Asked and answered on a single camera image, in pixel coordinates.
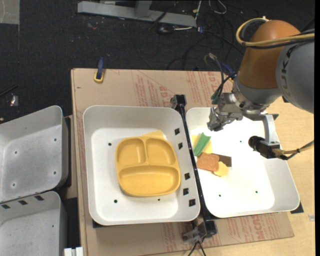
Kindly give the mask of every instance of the robotic arm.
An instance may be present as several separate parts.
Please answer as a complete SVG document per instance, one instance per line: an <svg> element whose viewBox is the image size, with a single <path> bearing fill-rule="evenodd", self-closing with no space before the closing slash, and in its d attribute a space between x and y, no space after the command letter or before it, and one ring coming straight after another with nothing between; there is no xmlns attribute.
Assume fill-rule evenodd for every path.
<svg viewBox="0 0 320 256"><path fill-rule="evenodd" d="M242 40L244 31L253 22L264 22L250 42ZM278 97L298 108L314 113L314 30L300 33L281 20L256 18L237 31L238 42L247 47L231 93L219 96L217 107L210 110L207 126L220 131L226 124L243 117L263 121L265 138L253 136L249 145L266 158L277 157L274 120L277 114L263 114Z"/></svg>

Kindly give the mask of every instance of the white tray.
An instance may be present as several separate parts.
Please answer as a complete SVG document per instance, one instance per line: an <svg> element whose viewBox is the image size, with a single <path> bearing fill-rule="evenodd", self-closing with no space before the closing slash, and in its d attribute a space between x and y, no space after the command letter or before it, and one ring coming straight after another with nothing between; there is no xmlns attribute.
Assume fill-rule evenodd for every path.
<svg viewBox="0 0 320 256"><path fill-rule="evenodd" d="M288 163L266 159L248 145L251 136L265 137L262 121L243 118L209 131L210 108L192 108L186 113L190 136L211 136L213 153L231 157L229 174L218 177L199 169L205 204L219 218L284 212L299 206L299 195Z"/></svg>
<svg viewBox="0 0 320 256"><path fill-rule="evenodd" d="M68 177L68 128L50 106L0 125L0 203L61 186Z"/></svg>
<svg viewBox="0 0 320 256"><path fill-rule="evenodd" d="M67 214L49 191L0 204L1 256L62 256L67 247Z"/></svg>
<svg viewBox="0 0 320 256"><path fill-rule="evenodd" d="M199 215L195 175L177 111L168 107L91 106L83 114L83 125L89 211L94 221L105 226L184 222ZM163 132L176 152L180 187L163 196L129 196L121 190L117 178L117 144L124 138L157 130Z"/></svg>

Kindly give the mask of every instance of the cardboard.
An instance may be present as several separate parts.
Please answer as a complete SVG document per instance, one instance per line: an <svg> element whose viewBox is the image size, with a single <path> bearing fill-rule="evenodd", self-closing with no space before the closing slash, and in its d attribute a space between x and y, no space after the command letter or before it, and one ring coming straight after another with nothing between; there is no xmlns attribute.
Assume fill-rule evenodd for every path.
<svg viewBox="0 0 320 256"><path fill-rule="evenodd" d="M188 251L193 246L193 244L184 243L182 240L182 234L192 230L189 222L94 227L88 208L82 116L85 109L92 105L168 107L174 94L186 96L187 109L211 107L210 97L221 82L220 73L106 69L102 83L94 82L94 73L95 69L76 68L71 71L74 134L77 138L75 151L80 241L81 246L84 247L85 255L140 256L160 253L186 255L188 252L183 251ZM231 87L231 82L227 82L224 91L230 91ZM299 123L301 129L312 128L312 115L305 114L305 112L301 114L296 107L284 106L280 101L274 105L277 104L280 107L275 108L275 113L284 116L281 124L287 127L283 132L279 132L277 129L279 138L286 140L283 146L290 147L289 149L301 147L312 140L313 134L310 132L303 134L303 141L297 138L295 133L292 133L292 129L288 129L288 126L293 126L286 126L288 120L296 123L295 118L290 115L288 117L283 113L293 113L299 116L302 120ZM294 167L290 165L290 169L295 171L297 168L304 168L307 179L303 179L305 182L303 184L298 182L297 188L298 191L300 187L303 188L302 194L300 194L305 202L303 206L308 210L308 213L314 214L315 208L312 201L314 198L314 187L312 186L314 181L313 154L311 150L306 151L303 156L298 156L296 161L293 160ZM302 255L313 255L315 252L314 222L310 222L306 216L306 213L291 216L290 213L284 212L218 219L216 220L218 234L206 238L202 246L207 248L207 255L216 255L217 252L220 252L221 255L244 255L244 253L247 255L292 255L297 251L301 251ZM295 237L296 231L294 232L291 222L295 224L295 227L299 227L296 229L298 235L295 234Z"/></svg>

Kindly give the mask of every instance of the cardboard sheet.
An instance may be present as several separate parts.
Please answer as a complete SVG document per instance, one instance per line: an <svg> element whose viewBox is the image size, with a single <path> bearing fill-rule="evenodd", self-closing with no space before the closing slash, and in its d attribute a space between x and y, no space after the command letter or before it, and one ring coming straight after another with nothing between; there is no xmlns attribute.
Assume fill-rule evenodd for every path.
<svg viewBox="0 0 320 256"><path fill-rule="evenodd" d="M71 71L75 116L81 245L89 256L141 256L190 250L182 234L189 222L94 227L88 208L83 113L93 105L167 107L174 94L186 96L187 108L211 107L211 95L221 82L219 72L106 69L102 83L95 69ZM231 82L224 91L229 92ZM287 213L217 219L218 234L203 247L220 247L294 236Z"/></svg>

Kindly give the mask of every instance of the yellow divided plate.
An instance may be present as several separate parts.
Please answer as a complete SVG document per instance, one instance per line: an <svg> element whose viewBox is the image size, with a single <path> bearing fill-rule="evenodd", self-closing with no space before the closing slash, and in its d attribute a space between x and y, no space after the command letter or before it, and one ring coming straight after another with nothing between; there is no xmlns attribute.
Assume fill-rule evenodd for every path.
<svg viewBox="0 0 320 256"><path fill-rule="evenodd" d="M120 187L130 196L163 196L180 186L176 152L160 136L123 139L116 147L115 165Z"/></svg>

